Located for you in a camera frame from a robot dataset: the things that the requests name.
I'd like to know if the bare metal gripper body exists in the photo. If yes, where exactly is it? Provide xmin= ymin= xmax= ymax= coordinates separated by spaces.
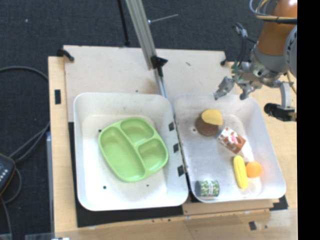
xmin=233 ymin=67 xmax=283 ymax=89

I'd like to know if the yellow toy food slice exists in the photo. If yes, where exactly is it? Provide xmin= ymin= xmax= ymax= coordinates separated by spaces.
xmin=200 ymin=108 xmax=224 ymax=127

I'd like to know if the brown round biscuit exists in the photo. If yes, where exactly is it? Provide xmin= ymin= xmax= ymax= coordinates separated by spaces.
xmin=194 ymin=114 xmax=220 ymax=138

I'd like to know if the brown and white carton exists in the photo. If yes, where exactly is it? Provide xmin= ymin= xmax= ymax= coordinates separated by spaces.
xmin=216 ymin=126 xmax=255 ymax=162

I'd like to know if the white plastic tray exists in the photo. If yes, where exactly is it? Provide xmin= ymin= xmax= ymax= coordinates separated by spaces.
xmin=73 ymin=92 xmax=190 ymax=212
xmin=173 ymin=93 xmax=287 ymax=204

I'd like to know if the thin black and white rod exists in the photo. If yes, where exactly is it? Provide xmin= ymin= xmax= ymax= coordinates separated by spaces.
xmin=173 ymin=116 xmax=189 ymax=178

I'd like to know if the orange ball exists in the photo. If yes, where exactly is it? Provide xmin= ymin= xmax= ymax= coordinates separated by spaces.
xmin=245 ymin=160 xmax=263 ymax=179

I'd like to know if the yellow banana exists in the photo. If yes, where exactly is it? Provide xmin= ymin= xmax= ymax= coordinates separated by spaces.
xmin=232 ymin=154 xmax=249 ymax=190

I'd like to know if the green and white can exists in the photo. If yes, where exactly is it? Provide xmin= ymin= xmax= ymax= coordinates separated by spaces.
xmin=195 ymin=179 xmax=221 ymax=198

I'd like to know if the pale wood board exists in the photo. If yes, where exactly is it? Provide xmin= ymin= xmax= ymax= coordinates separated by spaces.
xmin=62 ymin=45 xmax=281 ymax=216

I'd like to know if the green divided plate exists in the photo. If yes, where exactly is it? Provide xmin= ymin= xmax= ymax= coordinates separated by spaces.
xmin=97 ymin=116 xmax=170 ymax=183

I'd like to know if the black cylinder on white bracket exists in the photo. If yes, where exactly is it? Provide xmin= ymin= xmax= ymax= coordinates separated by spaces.
xmin=263 ymin=81 xmax=297 ymax=122

